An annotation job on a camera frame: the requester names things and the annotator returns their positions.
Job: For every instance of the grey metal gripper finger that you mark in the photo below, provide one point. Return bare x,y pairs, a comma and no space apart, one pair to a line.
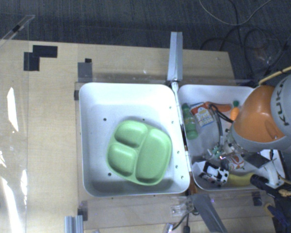
256,160
224,164

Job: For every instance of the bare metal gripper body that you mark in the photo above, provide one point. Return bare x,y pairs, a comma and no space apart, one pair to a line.
232,149

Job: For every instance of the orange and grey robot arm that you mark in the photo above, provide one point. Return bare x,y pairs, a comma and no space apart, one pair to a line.
257,120

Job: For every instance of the orange and white can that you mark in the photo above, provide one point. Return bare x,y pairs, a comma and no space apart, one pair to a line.
236,162

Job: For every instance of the black and white carton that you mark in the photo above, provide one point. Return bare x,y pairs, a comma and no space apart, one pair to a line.
214,173

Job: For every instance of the yellow banana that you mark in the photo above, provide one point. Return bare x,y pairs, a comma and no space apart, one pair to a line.
240,179

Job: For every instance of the white packet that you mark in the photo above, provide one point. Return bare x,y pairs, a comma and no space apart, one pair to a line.
197,167

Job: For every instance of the white plastic tray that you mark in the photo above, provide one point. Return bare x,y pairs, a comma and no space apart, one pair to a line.
99,142
203,139

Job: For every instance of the orange carrot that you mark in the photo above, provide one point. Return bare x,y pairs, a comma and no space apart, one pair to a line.
234,113

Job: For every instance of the orange sausage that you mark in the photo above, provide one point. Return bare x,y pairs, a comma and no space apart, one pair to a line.
221,107

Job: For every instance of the red and white carton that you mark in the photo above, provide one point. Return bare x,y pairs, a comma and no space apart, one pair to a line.
202,114

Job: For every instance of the green bottle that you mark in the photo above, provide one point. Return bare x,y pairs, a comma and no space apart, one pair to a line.
190,125

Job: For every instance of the green divided plate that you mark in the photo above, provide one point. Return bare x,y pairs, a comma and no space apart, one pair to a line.
150,152

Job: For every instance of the black cylinder on white bracket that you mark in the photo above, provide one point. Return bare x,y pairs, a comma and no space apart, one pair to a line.
274,176

